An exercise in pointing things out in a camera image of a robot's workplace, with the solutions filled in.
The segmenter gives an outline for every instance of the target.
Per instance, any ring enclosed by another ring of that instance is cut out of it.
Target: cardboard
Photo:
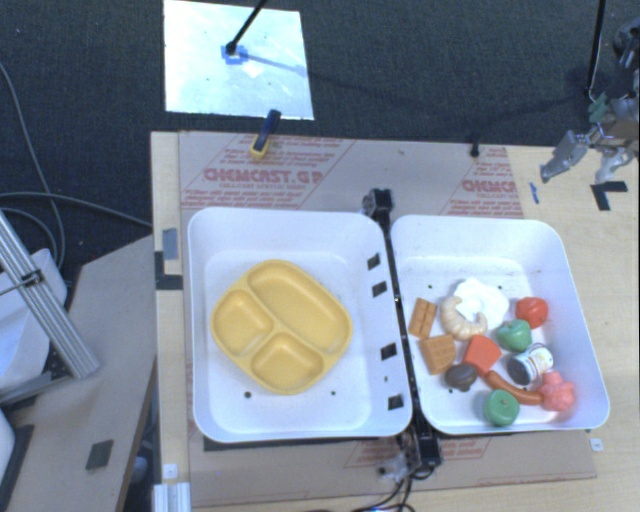
[[[394,219],[408,213],[522,217],[503,147],[486,146],[474,160],[461,144],[279,136],[273,138],[273,152],[266,160],[252,161],[251,140],[245,134],[180,134],[179,152],[177,147],[167,151],[179,161],[179,194],[154,190],[154,196],[163,198],[158,213],[166,219],[156,230],[181,230],[193,212],[211,205],[357,211],[362,197],[374,187],[393,190]],[[154,167],[154,173],[178,172],[172,162]],[[155,183],[175,181],[167,174],[154,174]],[[178,198],[181,226],[175,225]],[[162,307],[161,301],[159,314],[166,314]],[[385,494],[394,488],[392,480],[380,477],[378,468],[397,455],[395,438],[233,448],[206,442],[192,419],[188,329],[185,338],[188,473],[181,469],[181,475],[191,482],[194,507]],[[416,482],[414,489],[596,476],[582,431],[446,438],[440,447],[443,464],[428,480]],[[175,449],[171,454],[183,455]]]

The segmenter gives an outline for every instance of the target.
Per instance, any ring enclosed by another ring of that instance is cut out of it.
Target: red toy tomato
[[[526,320],[532,329],[540,327],[549,316],[549,305],[539,297],[525,297],[516,302],[516,318]]]

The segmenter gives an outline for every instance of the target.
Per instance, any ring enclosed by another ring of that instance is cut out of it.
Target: yellow divided plate
[[[347,310],[318,281],[283,260],[242,275],[210,317],[213,339],[247,375],[283,395],[315,384],[349,346]]]

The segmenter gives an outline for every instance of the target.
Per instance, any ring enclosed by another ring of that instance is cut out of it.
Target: black clip
[[[20,278],[20,280],[22,281],[21,283],[16,284],[14,286],[10,286],[6,290],[0,291],[0,295],[5,295],[5,294],[7,294],[9,292],[12,292],[13,290],[17,290],[21,286],[24,286],[25,288],[29,288],[30,286],[33,286],[35,284],[39,284],[42,281],[44,281],[44,276],[42,275],[42,272],[38,268],[38,269],[36,269],[36,270],[34,270],[32,272],[29,272],[28,274],[22,276]]]

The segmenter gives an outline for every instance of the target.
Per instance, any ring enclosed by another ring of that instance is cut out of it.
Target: black cable
[[[401,483],[407,482],[407,485],[405,487],[404,490],[404,496],[402,497],[402,501],[400,503],[396,503],[395,505],[386,505],[383,507],[380,506],[375,506],[374,508],[372,508],[372,511],[377,511],[377,510],[396,510],[397,512],[403,512],[405,509],[409,510],[409,512],[416,512],[416,509],[414,509],[411,505],[409,505],[407,503],[407,501],[409,501],[409,495],[411,494],[411,487],[413,485],[413,479],[411,477],[406,478],[405,480],[403,480]]]
[[[421,468],[418,468],[417,470],[415,470],[411,475],[411,478],[413,478],[414,480],[426,480],[433,474],[433,471],[434,471],[434,468],[431,467],[426,470],[425,474],[420,474],[420,469]]]
[[[593,83],[596,78],[598,69],[598,60],[600,59],[600,47],[602,45],[602,24],[604,22],[604,12],[606,9],[606,0],[598,1],[598,14],[596,16],[596,26],[593,31],[593,43],[591,45],[591,62],[589,63],[589,75],[587,76],[587,87],[585,93],[593,101],[592,91]]]
[[[480,154],[480,151],[479,151],[480,139],[482,138],[483,133],[486,132],[492,126],[502,123],[504,121],[508,121],[510,119],[518,118],[523,115],[539,114],[542,112],[546,112],[547,110],[553,107],[559,107],[564,103],[568,103],[574,98],[575,98],[575,95],[570,94],[568,96],[565,96],[564,98],[558,98],[555,100],[548,100],[548,101],[540,101],[533,105],[525,105],[513,110],[507,110],[483,124],[479,123],[478,124],[479,128],[474,129],[470,136],[471,156],[476,157]]]
[[[53,236],[53,233],[44,222],[38,219],[38,217],[36,217],[35,215],[31,215],[30,213],[23,212],[22,210],[17,210],[15,208],[0,208],[0,210],[2,210],[4,213],[9,213],[12,215],[18,215],[20,217],[24,217],[30,220],[31,222],[33,222],[36,226],[38,226],[49,239],[49,243],[51,244],[51,256],[53,257],[53,261],[56,261],[56,262],[58,261],[58,244],[56,242],[56,238],[55,236]]]
[[[118,217],[120,219],[127,220],[129,222],[133,222],[134,224],[138,224],[140,226],[146,228],[152,228],[153,224],[146,220],[139,219],[137,217],[133,217],[132,215],[128,215],[123,212],[119,212],[117,210],[113,210],[112,208],[108,208],[106,206],[101,206],[96,203],[91,203],[89,201],[85,201],[84,199],[78,199],[75,197],[64,196],[60,194],[51,194],[44,192],[5,192],[0,194],[0,199],[11,199],[11,198],[36,198],[36,199],[57,199],[59,201],[64,201],[80,206],[84,206],[85,208],[89,208],[92,210],[99,211],[101,213],[111,215],[113,217]]]
[[[376,503],[375,505],[369,505],[368,507],[355,508],[351,512],[371,512],[376,509],[380,510],[378,507],[389,503],[393,498],[395,498],[398,495],[398,493],[402,489],[402,486],[404,485],[404,482],[405,482],[404,480],[400,480],[400,482],[398,483],[394,491],[384,500]]]
[[[11,77],[9,73],[5,69],[2,62],[0,62],[0,72],[9,87],[9,92],[11,93],[11,98],[13,99],[13,104],[16,108],[16,113],[18,114],[18,120],[20,121],[20,127],[22,128],[22,135],[24,137],[24,141],[27,144],[27,149],[29,150],[29,155],[31,155],[31,160],[36,168],[38,173],[38,178],[40,179],[40,183],[42,183],[42,187],[44,188],[47,194],[51,194],[51,189],[49,188],[49,184],[44,176],[44,172],[40,167],[40,162],[38,161],[38,157],[36,156],[36,152],[33,149],[33,144],[31,143],[31,137],[29,136],[29,131],[27,130],[27,125],[24,121],[24,116],[22,114],[22,108],[20,107],[20,101],[18,100],[18,95],[16,94],[15,87],[13,86],[13,82],[11,81]],[[53,210],[53,215],[56,218],[56,223],[58,224],[58,233],[60,234],[60,254],[59,258],[57,258],[58,268],[62,268],[62,264],[64,263],[64,256],[66,250],[66,239],[64,233],[64,224],[62,223],[62,218],[60,217],[60,212],[58,211],[58,206],[56,205],[53,198],[50,199],[49,203],[51,204],[51,209]]]

